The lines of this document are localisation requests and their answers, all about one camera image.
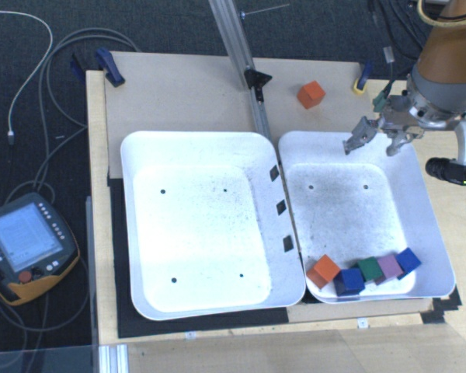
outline display screen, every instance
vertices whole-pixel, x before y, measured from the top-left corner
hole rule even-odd
[[[34,203],[0,217],[0,246],[15,272],[62,250]]]

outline plastic tray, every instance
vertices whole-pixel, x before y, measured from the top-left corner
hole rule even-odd
[[[121,159],[139,313],[164,320],[301,300],[304,269],[264,137],[138,131]]]
[[[350,133],[293,131],[279,143],[285,181],[305,269],[327,254],[340,268],[406,247],[422,261],[401,280],[368,284],[339,297],[333,283],[308,290],[322,302],[429,298],[450,294],[454,272],[414,148],[393,157],[384,134],[345,155]]]

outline blue cube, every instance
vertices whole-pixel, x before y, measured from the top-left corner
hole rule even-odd
[[[340,270],[333,279],[333,283],[338,296],[358,295],[365,288],[363,275],[359,268]]]
[[[397,279],[402,279],[421,265],[421,261],[409,247],[395,256],[395,259],[404,271],[402,275],[397,276]]]

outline orange cube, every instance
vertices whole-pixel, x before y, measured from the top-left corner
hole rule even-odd
[[[306,275],[318,288],[323,288],[340,272],[340,267],[326,254],[307,271]]]
[[[305,109],[318,105],[325,97],[326,92],[315,80],[303,85],[297,94],[297,98]]]

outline emergency stop button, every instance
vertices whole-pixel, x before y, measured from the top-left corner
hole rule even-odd
[[[28,270],[24,270],[19,274],[19,282],[21,282],[22,284],[31,282],[31,279],[33,279],[33,275]]]

